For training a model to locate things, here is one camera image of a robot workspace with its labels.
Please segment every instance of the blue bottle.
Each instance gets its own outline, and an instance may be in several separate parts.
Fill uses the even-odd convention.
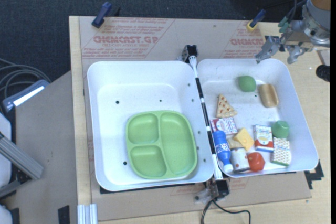
[[[213,132],[213,138],[216,147],[216,153],[218,159],[220,159],[224,164],[224,173],[230,173],[233,171],[233,166],[230,162],[231,150],[226,141],[226,134],[223,131]]]

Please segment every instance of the bottle cap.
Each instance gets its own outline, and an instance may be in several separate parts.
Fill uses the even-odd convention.
[[[231,173],[233,171],[233,166],[232,164],[226,164],[224,165],[224,173]]]

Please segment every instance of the green ball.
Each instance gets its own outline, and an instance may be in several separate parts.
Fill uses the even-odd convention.
[[[272,126],[272,135],[276,138],[287,138],[289,125],[286,121],[277,121]]]
[[[243,92],[254,92],[257,88],[257,83],[251,76],[240,76],[238,83]]]

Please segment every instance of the yellow cheese block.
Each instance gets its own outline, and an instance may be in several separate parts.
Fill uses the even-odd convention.
[[[241,128],[239,132],[233,137],[235,141],[238,141],[245,148],[246,151],[253,146],[254,140],[245,128]]]

